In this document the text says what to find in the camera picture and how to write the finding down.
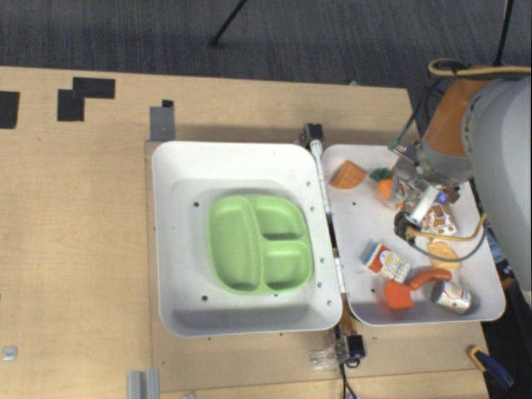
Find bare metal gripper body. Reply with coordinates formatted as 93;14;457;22
389;142;461;205

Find orange toy carrot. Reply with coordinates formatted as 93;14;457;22
369;167;397;201

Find white and brown packet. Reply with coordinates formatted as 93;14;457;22
419;201;458;238

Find white plastic tray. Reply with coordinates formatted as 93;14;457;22
321;143;508;328
150;140;345;339

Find orange toy waffle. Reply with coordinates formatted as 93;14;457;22
328;160;368;191

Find yellow toy cheese slice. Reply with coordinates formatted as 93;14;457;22
426;239;462;271

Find white red and blue carton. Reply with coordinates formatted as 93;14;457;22
360;240;413;286

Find thin black and white rod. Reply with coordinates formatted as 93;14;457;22
308;138;357;341

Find red toy sausage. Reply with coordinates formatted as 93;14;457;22
407;268;454;292

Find orange block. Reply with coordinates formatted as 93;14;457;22
383;279;415;312

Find white and orange can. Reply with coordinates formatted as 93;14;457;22
431;279;474;316

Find green divided plate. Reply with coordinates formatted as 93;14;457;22
205;194;315;295

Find black tripod leg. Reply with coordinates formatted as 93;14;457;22
492;0;522;67
209;0;268;47

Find black block with wires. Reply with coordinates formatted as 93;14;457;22
343;333;369;368
299;122;325;145

